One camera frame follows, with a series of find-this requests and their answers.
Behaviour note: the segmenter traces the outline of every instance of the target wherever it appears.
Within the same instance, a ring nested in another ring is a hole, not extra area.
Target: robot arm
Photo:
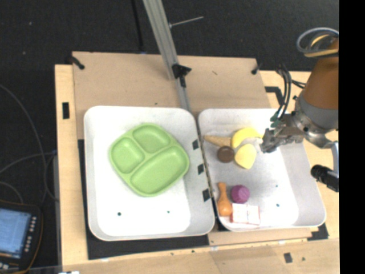
[[[302,49],[300,41],[307,34],[317,33],[307,49]],[[321,41],[330,41],[330,45],[325,50],[319,50],[314,47]],[[261,144],[262,152],[273,152],[277,147],[288,143],[300,143],[304,139],[316,145],[319,148],[330,148],[334,155],[334,160],[338,158],[338,143],[332,142],[326,138],[326,134],[332,130],[338,129],[338,49],[339,38],[338,32],[331,29],[313,29],[302,34],[298,41],[297,47],[305,53],[305,56],[319,58],[307,84],[303,88],[299,97],[295,99],[295,109],[287,114],[286,109],[281,112],[281,107],[271,118],[273,124],[267,128]],[[277,71],[285,80],[285,98],[289,101],[291,76],[283,68]],[[329,168],[312,169],[312,175],[318,180],[325,182],[332,177],[336,178],[338,191],[338,161],[334,161],[334,170]]]

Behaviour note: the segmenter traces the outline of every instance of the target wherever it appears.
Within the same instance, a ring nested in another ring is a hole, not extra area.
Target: black mat
[[[82,190],[85,210],[85,224],[87,219],[87,199],[86,199],[86,171],[85,171],[85,150],[84,140],[78,140],[80,170],[82,179]],[[170,239],[148,239],[129,241],[103,241],[95,237],[86,226],[87,250],[90,260],[104,257],[130,255],[133,253],[169,251],[183,248],[196,248],[209,245],[207,235],[191,237],[174,237]]]

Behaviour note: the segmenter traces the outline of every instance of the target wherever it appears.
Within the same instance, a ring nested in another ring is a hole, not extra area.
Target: tablet screen
[[[31,214],[0,208],[0,256],[21,258]]]

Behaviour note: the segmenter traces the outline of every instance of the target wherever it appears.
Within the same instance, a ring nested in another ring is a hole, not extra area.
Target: white tray
[[[189,155],[186,175],[155,197],[133,192],[108,158],[110,145],[142,123],[160,125]],[[204,235],[214,226],[194,117],[180,108],[97,106],[84,116],[88,223],[102,240],[136,240]]]
[[[198,123],[202,137],[231,137],[245,127],[254,127],[263,134],[270,127],[274,113],[273,109],[208,109],[199,115]],[[228,217],[219,216],[223,226],[231,231],[246,231],[321,225],[326,211],[316,181],[310,175],[303,143],[280,146],[275,152],[266,154],[261,152],[257,140],[252,143],[258,154],[249,170],[234,162],[218,161],[218,147],[207,141],[202,143],[215,201],[220,196],[218,182],[226,183],[228,196],[234,185],[242,184],[251,192],[247,204],[260,207],[260,226],[231,223]]]

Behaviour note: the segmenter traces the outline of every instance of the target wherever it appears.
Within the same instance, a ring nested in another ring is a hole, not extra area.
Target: yellow toy banana
[[[231,139],[231,146],[232,148],[237,148],[247,138],[253,138],[253,137],[262,138],[262,136],[263,135],[257,132],[255,128],[252,127],[243,128],[234,133]]]

